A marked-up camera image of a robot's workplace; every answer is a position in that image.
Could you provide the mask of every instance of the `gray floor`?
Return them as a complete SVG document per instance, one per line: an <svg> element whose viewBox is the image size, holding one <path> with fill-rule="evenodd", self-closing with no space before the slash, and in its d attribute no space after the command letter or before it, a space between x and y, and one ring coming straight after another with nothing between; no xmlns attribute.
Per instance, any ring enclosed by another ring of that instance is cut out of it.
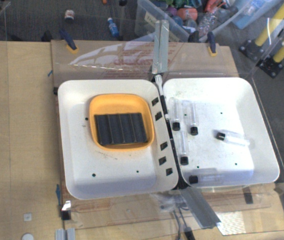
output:
<svg viewBox="0 0 284 240"><path fill-rule="evenodd" d="M7 0L11 6L7 11L7 32L15 35L23 41L40 42L40 38L46 30L50 30L53 38L59 39L58 30L66 28L74 39L80 40L112 40L107 29L108 17L119 18L119 0L108 0L107 5L102 5L101 0ZM271 131L275 137L274 143L281 167L279 183L284 183L284 68L276 78L269 77L260 69L254 68L254 63L238 52L238 47L247 39L256 38L265 26L267 17L272 17L281 4L266 13L246 29L237 29L233 24L226 26L216 35L216 41L223 46L229 46L232 50L239 72L248 73L256 70L253 81L258 95L263 103ZM125 8L127 19L126 29L134 29L136 14L136 0L128 0ZM66 25L63 15L66 9L76 12L77 24L73 28ZM0 30L0 40L4 32ZM128 39L132 39L134 33L126 33ZM281 195L284 207L284 194Z"/></svg>

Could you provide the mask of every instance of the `glue bottle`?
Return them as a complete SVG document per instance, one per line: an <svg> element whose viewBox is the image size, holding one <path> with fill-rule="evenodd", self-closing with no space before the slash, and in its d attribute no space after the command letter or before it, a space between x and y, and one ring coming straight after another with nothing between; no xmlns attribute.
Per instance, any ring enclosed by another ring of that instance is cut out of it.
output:
<svg viewBox="0 0 284 240"><path fill-rule="evenodd" d="M112 36L114 36L115 38L118 38L120 33L119 33L117 26L114 23L113 19L108 18L107 22L108 22L108 28L110 29Z"/></svg>

